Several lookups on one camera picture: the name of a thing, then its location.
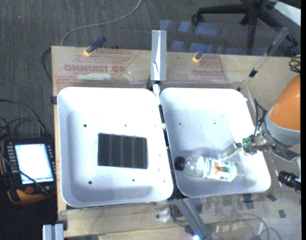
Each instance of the white screen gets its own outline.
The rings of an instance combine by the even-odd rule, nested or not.
[[[53,175],[49,163],[48,153],[44,144],[15,145],[15,152],[19,169],[37,182],[52,182]],[[21,174],[22,183],[33,183]]]

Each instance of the white cable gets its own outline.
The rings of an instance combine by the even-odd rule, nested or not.
[[[107,24],[111,24],[111,23],[118,22],[118,21],[120,21],[120,20],[126,18],[127,16],[131,15],[131,14],[139,7],[140,3],[141,3],[141,0],[138,1],[137,5],[135,6],[135,8],[134,8],[132,11],[130,11],[128,14],[126,14],[126,15],[124,15],[124,16],[118,18],[118,19],[114,19],[114,20],[108,21],[108,22],[97,23],[97,24],[86,25],[86,26],[80,26],[80,27],[74,28],[73,30],[71,30],[70,32],[66,33],[66,34],[63,36],[63,38],[61,39],[61,42],[60,42],[60,46],[63,45],[64,39],[65,39],[69,34],[71,34],[72,32],[77,31],[77,30],[80,30],[80,29],[84,29],[84,28],[102,26],[102,25],[107,25]]]

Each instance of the metal bracket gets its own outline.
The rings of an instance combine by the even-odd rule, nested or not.
[[[151,81],[167,79],[167,32],[152,31]]]
[[[201,219],[190,198],[174,200],[174,204],[181,211],[194,234],[198,235],[201,239],[213,240],[209,228]]]
[[[64,226],[62,223],[43,225],[43,240],[64,240]]]

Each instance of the cable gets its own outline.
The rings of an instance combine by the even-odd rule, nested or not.
[[[255,127],[254,127],[254,132],[253,132],[253,135],[251,137],[251,140],[254,140],[256,134],[257,134],[257,131],[258,129],[261,127],[262,123],[263,123],[263,120],[264,120],[264,116],[267,114],[267,110],[264,109],[256,99],[254,99],[254,102],[255,102],[255,114],[256,114],[256,121],[255,121]],[[260,122],[259,122],[259,108],[262,110],[262,117],[260,119]]]
[[[177,218],[175,218],[175,220],[176,220],[176,223],[177,223],[180,227],[185,228],[187,225],[189,225],[189,224],[187,223],[186,220],[180,220],[180,219],[177,219]]]
[[[276,143],[278,143],[278,144],[280,144],[280,145],[282,145],[282,146],[284,146],[284,147],[287,146],[287,145],[283,144],[282,142],[278,141],[276,138],[273,137],[273,135],[270,133],[270,131],[269,131],[268,127],[267,127],[266,122],[264,122],[264,126],[265,126],[265,129],[266,129],[268,135],[269,135]]]
[[[7,124],[5,124],[5,125],[3,126],[3,128],[0,130],[0,135],[1,135],[1,133],[2,133],[10,124],[12,124],[12,123],[14,123],[14,122],[17,122],[17,121],[22,121],[22,120],[31,120],[31,121],[35,121],[35,122],[38,123],[39,127],[40,127],[42,130],[44,130],[43,125],[42,125],[38,120],[33,119],[33,118],[28,118],[28,117],[22,117],[22,118],[14,119],[14,120],[8,122]],[[12,164],[10,163],[10,161],[7,160],[6,157],[4,156],[4,154],[3,154],[3,152],[2,152],[1,149],[0,149],[0,157],[4,160],[4,162],[5,162],[8,166],[10,166],[12,169],[14,169],[13,166],[12,166]],[[41,190],[43,193],[45,193],[48,197],[51,197],[51,195],[50,195],[49,192],[46,190],[46,188],[43,187],[42,185],[40,185],[35,179],[31,178],[30,176],[28,176],[27,174],[25,174],[25,173],[24,173],[23,171],[21,171],[20,169],[18,169],[18,171],[19,171],[20,174],[24,175],[24,176],[27,177],[29,180],[31,180],[31,181],[32,181],[37,187],[39,187],[40,190]]]
[[[7,121],[2,116],[0,116],[0,120],[3,122],[3,125],[7,123]]]
[[[126,18],[127,16],[131,15],[132,13],[134,13],[134,11],[139,7],[140,3],[141,3],[142,0],[139,0],[137,5],[135,6],[135,8],[130,11],[129,13],[127,13],[126,15],[120,17],[120,18],[117,18],[117,19],[114,19],[112,21],[108,21],[108,22],[103,22],[103,23],[97,23],[97,24],[91,24],[91,25],[86,25],[86,26],[80,26],[80,27],[77,27],[77,28],[74,28],[73,30],[69,31],[68,33],[66,33],[62,39],[61,39],[61,42],[60,42],[60,46],[63,46],[63,41],[64,39],[69,35],[71,34],[72,32],[74,31],[77,31],[77,30],[80,30],[80,29],[85,29],[85,28],[90,28],[90,27],[96,27],[96,26],[102,26],[102,25],[107,25],[107,24],[111,24],[111,23],[115,23],[115,22],[118,22],[124,18]]]
[[[261,217],[259,217],[259,216],[257,216],[257,215],[254,215],[254,214],[251,214],[251,213],[241,213],[240,215],[253,216],[253,217],[257,218],[258,220],[260,220],[260,221],[263,223],[264,227],[265,227],[265,230],[264,230],[263,232],[266,231],[267,240],[270,240],[270,234],[269,234],[268,225],[266,224],[266,222],[265,222]]]
[[[297,59],[301,59],[301,55],[297,55],[291,58],[291,61],[288,63],[290,66],[289,70],[301,74],[301,61]]]
[[[42,57],[41,57],[41,62],[42,62],[43,69],[44,69],[45,73],[47,74],[48,78],[49,78],[49,79],[51,80],[51,82],[52,82],[52,81],[53,81],[53,80],[52,80],[52,77],[51,77],[51,75],[49,74],[49,72],[47,71],[47,66],[45,65],[45,62],[44,62],[44,59],[45,59],[47,53],[50,52],[50,51],[51,51],[51,48],[48,48],[47,50],[45,50],[45,51],[43,52]]]
[[[279,232],[278,232],[276,229],[272,228],[272,227],[269,227],[268,229],[263,230],[263,231],[259,234],[259,236],[262,235],[262,234],[263,234],[265,231],[267,231],[267,230],[272,230],[272,231],[274,231],[274,232],[276,233],[278,239],[279,239],[279,240],[282,240],[282,237],[280,236]]]
[[[40,126],[41,126],[40,135],[42,134],[42,132],[45,133],[44,125],[41,123],[37,114],[28,105],[25,105],[24,103],[21,103],[19,101],[13,101],[13,100],[9,100],[9,99],[0,99],[0,102],[12,103],[12,104],[16,104],[18,106],[22,106],[22,107],[26,108],[34,116],[35,120],[38,121],[38,123],[40,124]]]

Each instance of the black cable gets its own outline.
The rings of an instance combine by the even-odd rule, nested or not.
[[[288,63],[290,66],[289,70],[301,74],[301,62],[297,60],[297,58],[301,58],[300,56],[294,56],[291,58],[291,61]]]
[[[264,109],[256,99],[254,99],[254,102],[255,102],[255,114],[256,114],[256,120],[255,120],[255,127],[254,127],[254,132],[253,132],[253,135],[252,135],[252,140],[254,140],[255,138],[255,135],[258,131],[258,129],[261,127],[263,121],[264,121],[264,116],[268,113],[268,111],[266,109]],[[259,120],[259,108],[262,110],[262,117],[261,119]]]
[[[182,224],[183,221],[180,221],[180,220],[178,220],[178,219],[176,219],[176,218],[175,218],[175,220],[176,220],[176,223],[177,223],[180,227],[182,227],[182,228],[185,228],[185,227],[188,225],[188,224],[183,225],[183,224]]]
[[[47,70],[47,66],[45,65],[45,58],[47,56],[47,53],[51,51],[51,48],[48,48],[47,50],[45,50],[42,54],[42,57],[41,57],[41,62],[42,62],[42,65],[43,65],[43,69],[45,71],[45,73],[47,74],[48,78],[51,80],[51,82],[53,81],[52,80],[52,77],[51,75],[49,74],[48,70]]]
[[[7,123],[7,121],[2,116],[0,116],[0,120],[3,122],[3,125]]]
[[[23,121],[23,120],[31,120],[31,121],[35,121],[38,123],[39,127],[41,128],[42,131],[44,131],[44,127],[43,125],[36,119],[33,118],[28,118],[28,117],[22,117],[22,118],[18,118],[18,119],[14,119],[10,122],[8,122],[6,125],[3,126],[3,128],[0,130],[0,135],[2,134],[2,132],[12,123],[17,122],[17,121]],[[4,162],[9,165],[12,169],[13,166],[10,163],[9,160],[6,159],[6,157],[4,156],[2,150],[0,149],[0,157],[4,160]],[[25,177],[27,177],[29,180],[31,180],[38,188],[40,188],[40,190],[45,193],[48,197],[51,197],[50,193],[46,190],[45,187],[43,187],[42,185],[40,185],[35,179],[31,178],[30,176],[28,176],[27,174],[25,174],[23,171],[21,171],[20,169],[18,169],[19,173],[24,175]]]
[[[282,145],[282,146],[287,146],[287,145],[281,143],[280,141],[278,141],[276,138],[274,138],[274,137],[272,136],[272,134],[270,133],[270,131],[269,131],[268,127],[267,127],[266,122],[264,122],[264,126],[265,126],[265,129],[266,129],[268,135],[269,135],[276,143],[278,143],[278,144],[280,144],[280,145]]]
[[[6,103],[12,103],[12,104],[16,104],[18,106],[22,106],[24,107],[25,109],[27,109],[35,118],[36,121],[38,121],[38,123],[42,126],[40,128],[40,134],[42,134],[42,132],[45,132],[45,127],[44,125],[41,123],[41,120],[39,119],[39,117],[37,116],[37,114],[26,104],[22,103],[22,102],[19,102],[19,101],[13,101],[13,100],[9,100],[9,99],[0,99],[0,102],[6,102]]]

